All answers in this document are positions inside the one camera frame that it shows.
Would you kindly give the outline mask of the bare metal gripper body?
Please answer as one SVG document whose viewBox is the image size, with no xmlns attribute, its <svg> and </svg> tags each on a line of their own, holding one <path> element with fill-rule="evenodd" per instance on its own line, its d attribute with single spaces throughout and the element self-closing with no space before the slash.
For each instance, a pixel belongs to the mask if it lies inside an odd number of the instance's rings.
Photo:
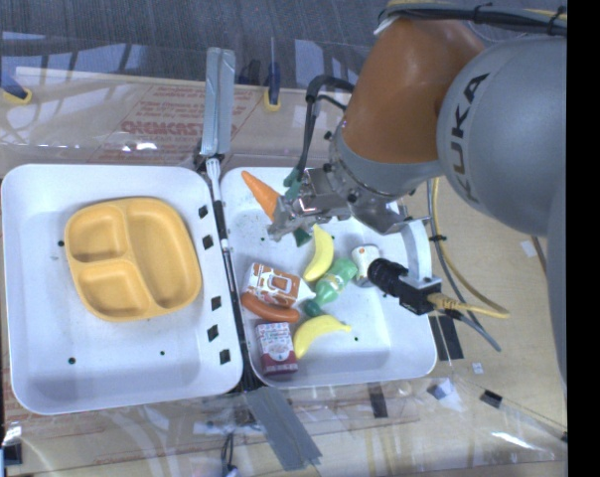
<svg viewBox="0 0 600 477">
<path fill-rule="evenodd" d="M 291 204 L 295 212 L 314 212 L 315 224 L 354 218 L 380 235 L 398 233 L 409 222 L 407 210 L 397 208 L 393 195 L 360 183 L 334 164 L 306 169 Z"/>
</svg>

